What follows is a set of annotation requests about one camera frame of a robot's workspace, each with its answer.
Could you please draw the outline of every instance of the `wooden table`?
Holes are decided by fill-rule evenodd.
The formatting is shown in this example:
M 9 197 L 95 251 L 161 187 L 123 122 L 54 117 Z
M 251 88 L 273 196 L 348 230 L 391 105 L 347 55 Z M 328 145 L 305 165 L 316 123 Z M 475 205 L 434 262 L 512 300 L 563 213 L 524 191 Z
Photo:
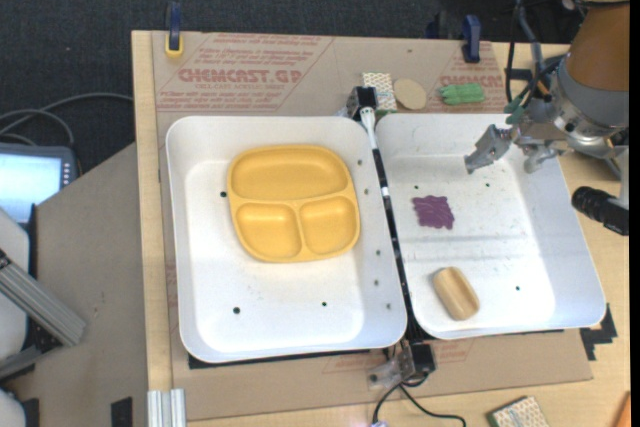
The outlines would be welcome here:
M 162 209 L 158 183 L 153 56 L 149 32 L 132 35 L 136 141 L 140 188 L 140 216 L 144 273 L 145 325 L 147 337 L 148 386 L 150 390 L 172 389 L 172 365 L 165 282 Z M 506 44 L 493 44 L 498 62 L 506 62 Z M 545 55 L 566 51 L 564 46 L 545 46 Z M 518 45 L 515 64 L 530 65 L 528 45 Z M 619 183 L 603 163 L 581 155 L 561 159 L 570 190 L 589 185 L 615 196 Z M 629 239 L 606 230 L 580 216 L 585 239 L 592 253 L 617 329 L 612 344 L 598 345 L 592 363 L 594 379 L 587 382 L 538 386 L 421 399 L 436 412 L 463 416 L 467 425 L 487 425 L 486 413 L 522 396 L 533 395 L 552 426 L 581 425 L 612 427 L 630 392 L 629 327 Z M 218 420 L 190 422 L 197 427 L 326 427 L 370 425 L 375 404 L 330 407 Z M 407 400 L 385 403 L 381 418 L 390 425 L 405 427 L 455 425 L 451 420 L 426 419 Z

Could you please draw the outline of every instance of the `robotic arm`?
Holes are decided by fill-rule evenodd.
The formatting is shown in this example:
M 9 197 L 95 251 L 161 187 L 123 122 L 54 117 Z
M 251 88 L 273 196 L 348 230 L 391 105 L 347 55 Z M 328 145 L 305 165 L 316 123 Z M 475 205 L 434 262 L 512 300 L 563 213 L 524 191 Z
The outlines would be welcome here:
M 505 108 L 511 128 L 491 125 L 465 165 L 469 173 L 490 165 L 512 144 L 527 156 L 529 173 L 570 150 L 616 162 L 619 198 L 581 187 L 572 204 L 628 235 L 630 0 L 578 1 L 589 12 L 569 52 L 550 64 L 537 59 L 536 76 Z

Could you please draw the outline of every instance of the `beige disc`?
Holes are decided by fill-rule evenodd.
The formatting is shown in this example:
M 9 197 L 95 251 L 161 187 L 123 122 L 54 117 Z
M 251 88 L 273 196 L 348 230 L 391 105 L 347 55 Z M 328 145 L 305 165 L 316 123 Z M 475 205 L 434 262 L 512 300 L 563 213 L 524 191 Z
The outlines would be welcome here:
M 412 111 L 424 109 L 427 105 L 427 93 L 415 80 L 398 79 L 393 84 L 396 100 Z

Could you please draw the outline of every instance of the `brown cylinder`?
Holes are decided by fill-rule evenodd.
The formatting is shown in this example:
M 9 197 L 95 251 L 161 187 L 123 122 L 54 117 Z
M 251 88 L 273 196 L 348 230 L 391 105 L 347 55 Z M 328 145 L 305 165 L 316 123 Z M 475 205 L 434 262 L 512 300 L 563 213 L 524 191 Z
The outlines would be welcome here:
M 629 91 L 630 5 L 593 7 L 571 43 L 567 70 L 584 86 Z

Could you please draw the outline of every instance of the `yellow divided plate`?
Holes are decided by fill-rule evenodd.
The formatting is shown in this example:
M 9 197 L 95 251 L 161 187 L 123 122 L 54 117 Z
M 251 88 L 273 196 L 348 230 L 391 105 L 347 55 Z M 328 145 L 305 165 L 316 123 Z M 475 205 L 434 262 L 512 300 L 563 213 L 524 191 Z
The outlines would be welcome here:
M 227 174 L 236 234 L 255 258 L 303 262 L 351 249 L 360 214 L 351 174 L 322 146 L 266 146 L 238 155 Z

